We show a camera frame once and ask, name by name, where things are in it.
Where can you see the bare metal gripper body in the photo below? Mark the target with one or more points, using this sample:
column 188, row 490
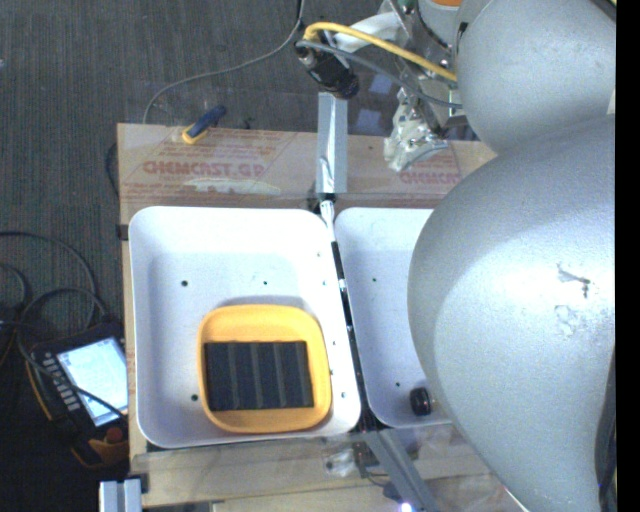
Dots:
column 434, row 82

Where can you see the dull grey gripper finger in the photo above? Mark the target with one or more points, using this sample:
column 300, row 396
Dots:
column 434, row 141
column 404, row 145

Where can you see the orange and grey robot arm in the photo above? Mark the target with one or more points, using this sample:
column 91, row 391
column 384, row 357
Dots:
column 520, row 310

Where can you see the white plastic tray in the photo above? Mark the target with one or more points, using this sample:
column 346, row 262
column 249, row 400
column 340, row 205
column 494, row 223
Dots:
column 235, row 250
column 380, row 300

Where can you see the brown cardboard board red print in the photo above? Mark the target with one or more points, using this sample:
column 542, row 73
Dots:
column 220, row 170

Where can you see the yellow divided plate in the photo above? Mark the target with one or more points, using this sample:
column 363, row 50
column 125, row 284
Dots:
column 260, row 322

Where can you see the small black can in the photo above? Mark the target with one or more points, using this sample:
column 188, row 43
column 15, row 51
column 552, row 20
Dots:
column 421, row 401

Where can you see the black striped flat packet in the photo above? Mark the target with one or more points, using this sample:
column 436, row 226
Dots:
column 258, row 376

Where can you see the black cylinder on white bracket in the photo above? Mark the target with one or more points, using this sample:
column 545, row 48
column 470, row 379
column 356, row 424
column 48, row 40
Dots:
column 330, row 70

